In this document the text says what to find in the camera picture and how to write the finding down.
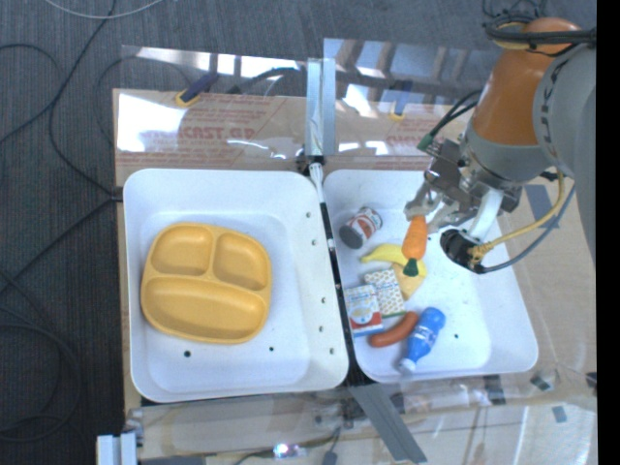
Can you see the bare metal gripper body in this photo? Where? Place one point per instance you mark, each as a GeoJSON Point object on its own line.
{"type": "Point", "coordinates": [460, 175]}

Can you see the red sausage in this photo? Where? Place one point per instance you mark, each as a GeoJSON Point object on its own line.
{"type": "Point", "coordinates": [392, 333]}

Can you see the yellow divided plate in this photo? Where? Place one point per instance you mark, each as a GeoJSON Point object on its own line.
{"type": "Point", "coordinates": [206, 283]}

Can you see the yellow pizza slice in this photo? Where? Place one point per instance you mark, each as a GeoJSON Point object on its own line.
{"type": "Point", "coordinates": [412, 285]}

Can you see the black cylinder on white bracket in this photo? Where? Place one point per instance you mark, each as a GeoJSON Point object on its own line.
{"type": "Point", "coordinates": [467, 240]}

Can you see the orange carrot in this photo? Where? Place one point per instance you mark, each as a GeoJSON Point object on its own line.
{"type": "Point", "coordinates": [415, 240]}

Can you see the blue plastic bottle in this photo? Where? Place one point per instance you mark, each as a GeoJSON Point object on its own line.
{"type": "Point", "coordinates": [422, 337]}

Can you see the white carton red base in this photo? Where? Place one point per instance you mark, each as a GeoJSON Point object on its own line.
{"type": "Point", "coordinates": [363, 310]}

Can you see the red and white can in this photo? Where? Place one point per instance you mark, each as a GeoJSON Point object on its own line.
{"type": "Point", "coordinates": [362, 228]}

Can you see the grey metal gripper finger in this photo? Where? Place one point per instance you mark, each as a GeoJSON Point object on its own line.
{"type": "Point", "coordinates": [443, 216]}
{"type": "Point", "coordinates": [417, 204]}

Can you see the white carton orange dots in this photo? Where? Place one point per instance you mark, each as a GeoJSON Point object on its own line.
{"type": "Point", "coordinates": [387, 291]}

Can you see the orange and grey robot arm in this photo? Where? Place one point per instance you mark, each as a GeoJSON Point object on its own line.
{"type": "Point", "coordinates": [528, 100]}

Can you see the yellow banana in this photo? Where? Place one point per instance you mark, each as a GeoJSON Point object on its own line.
{"type": "Point", "coordinates": [385, 254]}

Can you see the brown cardboard board red print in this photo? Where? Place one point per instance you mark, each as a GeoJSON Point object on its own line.
{"type": "Point", "coordinates": [203, 129]}

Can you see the white plastic tray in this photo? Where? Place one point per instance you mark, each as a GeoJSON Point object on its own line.
{"type": "Point", "coordinates": [227, 201]}
{"type": "Point", "coordinates": [465, 318]}

